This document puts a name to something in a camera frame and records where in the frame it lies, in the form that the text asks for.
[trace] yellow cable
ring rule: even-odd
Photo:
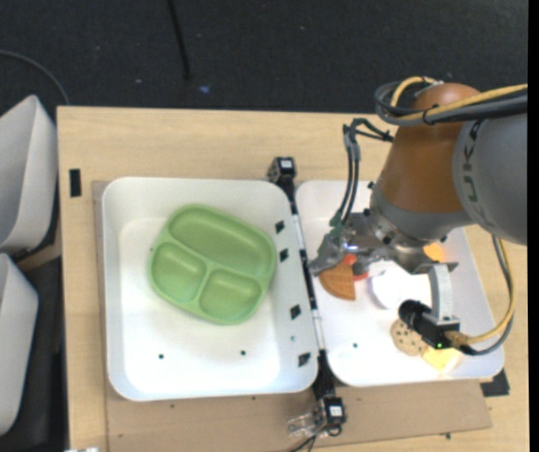
[[[395,107],[398,104],[398,100],[400,99],[401,95],[408,87],[410,87],[412,84],[420,84],[422,82],[434,84],[437,81],[435,79],[431,79],[430,77],[408,77],[407,79],[402,80],[400,84],[395,88],[395,90],[393,91],[393,95],[391,96],[390,104]]]
[[[430,108],[425,111],[416,112],[414,114],[408,114],[406,116],[401,116],[399,117],[399,120],[400,121],[414,121],[416,119],[423,119],[423,118],[426,119],[427,117],[439,115],[443,112],[448,112],[450,110],[465,107],[467,105],[474,105],[474,104],[486,102],[491,99],[503,97],[505,95],[519,92],[520,90],[524,90],[527,88],[528,88],[527,84],[520,84],[518,86],[510,86],[510,87],[504,87],[500,89],[488,90],[486,92],[482,92],[480,94],[473,95],[465,99],[461,99],[460,101],[456,101],[451,104],[440,105],[439,107]]]
[[[509,262],[508,262],[508,255],[506,253],[506,249],[504,248],[504,243],[501,239],[498,238],[498,245],[502,252],[502,258],[504,261],[504,265],[506,269],[508,269],[508,277],[510,280],[510,295],[511,299],[508,304],[508,310],[506,312],[506,315],[500,320],[500,322],[490,331],[486,333],[482,333],[481,335],[477,336],[468,336],[464,333],[461,333],[459,331],[447,331],[446,336],[451,340],[454,347],[459,348],[464,345],[472,345],[479,342],[484,342],[485,340],[501,334],[504,332],[504,329],[508,325],[509,321],[513,318],[513,314],[515,313],[515,307],[516,307],[516,288],[515,283],[513,281],[513,273],[510,270]]]

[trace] green plastic tray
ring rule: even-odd
[[[276,250],[263,231],[220,210],[189,204],[163,226],[148,276],[172,304],[233,325],[256,311],[275,268]]]

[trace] black cable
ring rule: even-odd
[[[186,45],[184,44],[184,37],[182,36],[182,27],[179,24],[179,19],[177,18],[177,10],[173,0],[167,0],[167,7],[169,7],[169,12],[171,14],[171,20],[173,22],[173,30],[175,31],[175,38],[177,39],[177,46],[179,48],[179,54],[182,58],[182,64],[184,65],[184,78],[189,80],[192,76],[190,71],[190,64],[188,60],[188,53],[186,52]]]
[[[46,77],[48,77],[56,86],[60,94],[62,95],[62,99],[64,100],[66,105],[69,105],[71,102],[69,101],[69,96],[67,95],[66,91],[64,90],[64,87],[58,82],[58,80],[54,77],[54,75],[48,71],[45,67],[43,67],[39,62],[36,62],[32,58],[29,58],[27,56],[23,56],[21,54],[18,54],[16,52],[10,52],[9,50],[0,50],[0,57],[9,57],[9,58],[15,58],[17,60],[21,60],[22,62],[25,62],[29,65],[32,65],[37,70],[41,71],[45,74]]]
[[[351,194],[351,186],[353,183],[353,149],[351,146],[347,146],[347,187],[345,189],[345,196],[343,196],[343,202],[338,207],[336,213],[340,216],[343,215],[345,211],[345,206],[349,201],[349,196]]]
[[[347,210],[343,215],[342,223],[344,224],[349,216],[351,215],[351,210],[353,209],[353,204],[355,203],[355,195],[357,194],[357,182],[360,177],[360,160],[359,157],[355,156],[353,158],[353,182],[351,185],[351,195],[349,198],[349,204],[347,205]]]
[[[359,129],[357,129],[357,127],[360,124],[364,124],[374,134],[370,134],[368,132],[360,131]],[[393,136],[391,136],[389,131],[383,131],[383,130],[379,129],[372,122],[370,122],[368,119],[364,119],[364,118],[353,119],[353,122],[351,123],[350,127],[354,127],[355,128],[355,134],[358,134],[360,136],[372,137],[372,138],[379,139],[379,140],[384,140],[384,141],[387,141],[387,142],[393,142]]]
[[[498,256],[499,267],[502,270],[502,273],[504,274],[504,279],[506,280],[506,286],[508,287],[509,297],[511,297],[513,293],[513,279],[511,277],[511,270],[508,268],[508,265],[506,264],[506,260],[504,259],[504,256],[502,254],[502,248],[499,244],[498,238],[494,235],[492,235],[492,242],[494,244],[494,249],[496,250],[496,255]],[[513,328],[514,319],[515,317],[511,316],[511,319],[506,324],[506,328],[504,329],[504,332],[496,341],[496,343],[494,343],[492,346],[477,350],[476,348],[473,348],[469,345],[464,345],[460,347],[460,351],[462,351],[465,355],[471,355],[471,356],[486,355],[488,353],[491,353],[492,351],[500,347],[506,341],[508,334],[511,332],[511,329]]]
[[[331,437],[338,437],[342,431],[343,431],[343,427],[336,426],[328,430],[328,435],[330,435]]]
[[[480,101],[474,104],[455,108],[450,111],[446,111],[443,114],[436,114],[430,117],[427,116],[422,120],[399,120],[398,118],[402,118],[419,112],[418,109],[391,105],[389,103],[391,97],[393,96],[393,92],[399,84],[400,82],[390,82],[388,84],[379,86],[374,92],[376,113],[383,121],[387,121],[393,124],[417,125],[424,121],[424,123],[431,125],[439,122],[448,121],[475,121],[487,118],[505,117],[527,112],[528,90],[520,89],[518,91],[510,92],[505,95],[495,96],[491,99],[486,99],[484,101]],[[428,82],[414,83],[411,84],[405,92],[410,92],[415,89],[425,89],[430,85],[432,84]]]
[[[296,448],[290,449],[288,452],[299,452],[300,450],[303,450],[306,446],[309,445],[307,448],[307,452],[310,452],[312,448],[314,448],[314,444],[316,443],[317,435],[312,435],[309,439],[306,439],[301,445],[298,445]]]

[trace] dark floor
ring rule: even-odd
[[[173,1],[189,80],[167,0],[0,0],[0,51],[18,54],[0,55],[0,115],[35,93],[54,117],[62,92],[73,105],[370,113],[379,85],[410,75],[528,81],[529,0]],[[33,452],[62,449],[58,355],[46,367],[51,432]]]

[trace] white bin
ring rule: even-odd
[[[56,127],[36,96],[0,117],[0,435],[16,420],[38,296],[9,255],[36,248],[51,224]]]

